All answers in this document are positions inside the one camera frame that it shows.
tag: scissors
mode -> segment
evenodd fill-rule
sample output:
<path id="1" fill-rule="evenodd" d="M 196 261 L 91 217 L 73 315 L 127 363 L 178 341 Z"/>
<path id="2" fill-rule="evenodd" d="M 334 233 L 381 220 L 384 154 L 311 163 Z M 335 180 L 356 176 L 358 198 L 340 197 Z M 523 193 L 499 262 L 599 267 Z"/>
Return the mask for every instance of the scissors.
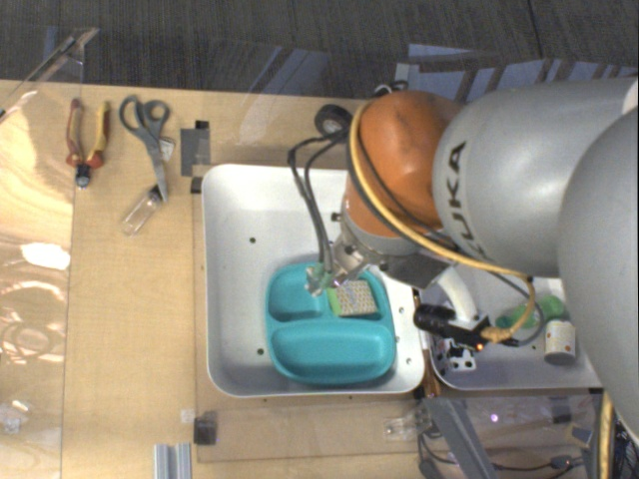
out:
<path id="1" fill-rule="evenodd" d="M 126 108 L 131 104 L 134 105 L 133 115 L 137 126 L 131 126 L 125 117 Z M 169 113 L 169 107 L 164 101 L 153 100 L 143 104 L 136 96 L 128 96 L 120 105 L 120 121 L 122 125 L 140 139 L 147 148 L 147 153 L 151 158 L 153 170 L 158 180 L 160 196 L 164 202 L 169 199 L 169 190 L 167 188 L 167 179 L 164 175 L 164 165 L 162 164 L 160 133 L 164 123 L 169 119 Z"/>

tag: black wheel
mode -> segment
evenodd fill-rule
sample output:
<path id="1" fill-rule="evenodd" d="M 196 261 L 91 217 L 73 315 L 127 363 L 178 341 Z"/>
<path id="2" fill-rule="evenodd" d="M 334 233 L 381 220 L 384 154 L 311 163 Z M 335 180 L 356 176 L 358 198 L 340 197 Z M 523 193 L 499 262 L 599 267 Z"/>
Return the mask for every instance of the black wheel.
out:
<path id="1" fill-rule="evenodd" d="M 316 128 L 323 137 L 347 130 L 351 121 L 350 112 L 338 105 L 324 105 L 316 114 Z"/>

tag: teal divided plate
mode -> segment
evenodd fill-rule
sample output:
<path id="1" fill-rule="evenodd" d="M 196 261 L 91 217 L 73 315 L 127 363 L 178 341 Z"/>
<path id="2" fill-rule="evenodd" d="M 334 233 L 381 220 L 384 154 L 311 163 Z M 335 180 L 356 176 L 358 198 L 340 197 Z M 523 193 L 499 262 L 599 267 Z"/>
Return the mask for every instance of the teal divided plate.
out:
<path id="1" fill-rule="evenodd" d="M 348 385 L 384 375 L 395 360 L 395 334 L 383 284 L 364 272 L 359 278 L 368 282 L 378 313 L 338 317 L 325 292 L 311 296 L 306 291 L 311 265 L 285 266 L 269 283 L 267 338 L 276 369 L 314 385 Z"/>

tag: white can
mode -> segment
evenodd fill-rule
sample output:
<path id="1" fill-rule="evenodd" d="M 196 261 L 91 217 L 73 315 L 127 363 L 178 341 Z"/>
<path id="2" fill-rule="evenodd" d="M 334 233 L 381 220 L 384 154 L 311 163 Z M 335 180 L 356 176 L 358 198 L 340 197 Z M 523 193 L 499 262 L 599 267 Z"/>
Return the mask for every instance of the white can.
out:
<path id="1" fill-rule="evenodd" d="M 570 321 L 554 319 L 546 325 L 546 362 L 570 365 L 576 360 L 575 327 Z"/>

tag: white tray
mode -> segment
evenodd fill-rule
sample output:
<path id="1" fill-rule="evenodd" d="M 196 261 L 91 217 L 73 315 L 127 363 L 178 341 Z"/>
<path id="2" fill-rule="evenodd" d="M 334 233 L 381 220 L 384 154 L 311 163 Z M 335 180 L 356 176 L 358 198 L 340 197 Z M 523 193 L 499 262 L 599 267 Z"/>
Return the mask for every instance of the white tray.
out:
<path id="1" fill-rule="evenodd" d="M 313 171 L 312 183 L 329 237 L 339 226 L 343 171 Z M 282 266 L 314 260 L 318 243 L 306 205 L 289 169 L 221 165 L 203 182 L 207 265 L 209 375 L 238 397 L 299 394 L 393 394 L 415 388 L 424 372 L 419 332 L 412 324 L 412 289 L 377 272 L 393 315 L 397 354 L 377 380 L 318 387 L 289 380 L 275 369 L 267 346 L 265 302 L 269 280 Z"/>

